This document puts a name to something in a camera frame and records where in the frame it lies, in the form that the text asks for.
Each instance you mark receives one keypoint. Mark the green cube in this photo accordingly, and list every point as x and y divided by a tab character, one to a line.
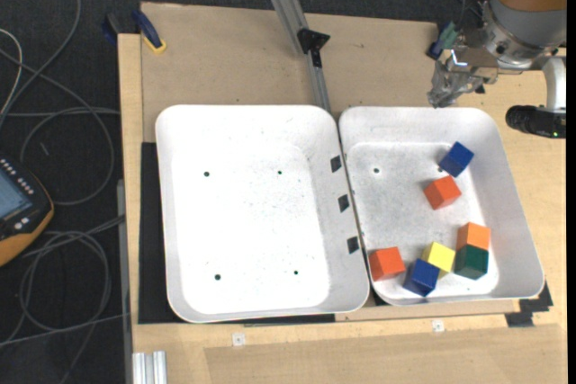
471	261

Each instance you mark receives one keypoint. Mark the brown cardboard board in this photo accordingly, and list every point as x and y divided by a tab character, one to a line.
234	63

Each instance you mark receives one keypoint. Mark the white plastic tray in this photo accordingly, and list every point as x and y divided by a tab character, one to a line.
396	202
252	216

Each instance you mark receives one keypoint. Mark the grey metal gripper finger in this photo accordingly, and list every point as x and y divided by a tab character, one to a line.
438	87
463	85

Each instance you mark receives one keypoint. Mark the yellow cube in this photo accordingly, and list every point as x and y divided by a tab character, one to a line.
438	256

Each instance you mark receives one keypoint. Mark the black cylinder on white bracket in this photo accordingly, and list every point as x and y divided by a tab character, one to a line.
533	121

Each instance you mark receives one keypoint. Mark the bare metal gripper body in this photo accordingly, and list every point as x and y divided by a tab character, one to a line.
490	51

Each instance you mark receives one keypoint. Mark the orange cube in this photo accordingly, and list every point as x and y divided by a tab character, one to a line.
386	263
442	192
474	235

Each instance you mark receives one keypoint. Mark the blue cube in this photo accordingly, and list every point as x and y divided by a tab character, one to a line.
421	278
456	158

